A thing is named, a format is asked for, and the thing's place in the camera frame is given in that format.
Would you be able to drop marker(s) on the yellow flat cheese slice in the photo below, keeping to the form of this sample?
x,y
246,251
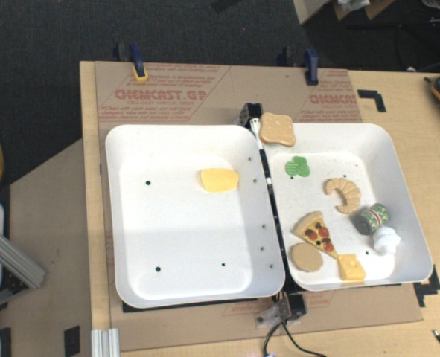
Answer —
x,y
219,180

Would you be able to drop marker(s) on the thin black and white rod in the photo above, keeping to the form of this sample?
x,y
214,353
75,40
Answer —
x,y
273,206

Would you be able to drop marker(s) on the tan bread slice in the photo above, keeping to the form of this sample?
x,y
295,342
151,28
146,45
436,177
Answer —
x,y
277,129

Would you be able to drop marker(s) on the white plastic tray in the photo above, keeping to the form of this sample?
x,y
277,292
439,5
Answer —
x,y
182,229
394,169

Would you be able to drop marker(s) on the green lettuce leaf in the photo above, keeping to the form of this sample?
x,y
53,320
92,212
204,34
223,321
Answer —
x,y
297,167

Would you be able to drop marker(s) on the brown cardboard board red print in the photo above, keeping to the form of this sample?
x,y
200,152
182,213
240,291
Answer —
x,y
219,84

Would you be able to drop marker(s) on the pizza slice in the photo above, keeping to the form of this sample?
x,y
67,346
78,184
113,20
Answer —
x,y
314,233

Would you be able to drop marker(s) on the brown round biscuit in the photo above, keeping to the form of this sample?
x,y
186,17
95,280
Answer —
x,y
306,257

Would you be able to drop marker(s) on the tan croissant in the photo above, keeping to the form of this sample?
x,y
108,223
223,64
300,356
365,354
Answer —
x,y
348,195

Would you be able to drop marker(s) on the green and grey small can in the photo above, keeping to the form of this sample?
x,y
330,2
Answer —
x,y
372,218

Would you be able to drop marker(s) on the yellow cheese wedge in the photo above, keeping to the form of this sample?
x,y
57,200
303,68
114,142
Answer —
x,y
351,268

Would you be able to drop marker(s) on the white swirl cream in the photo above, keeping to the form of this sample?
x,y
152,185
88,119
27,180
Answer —
x,y
385,239

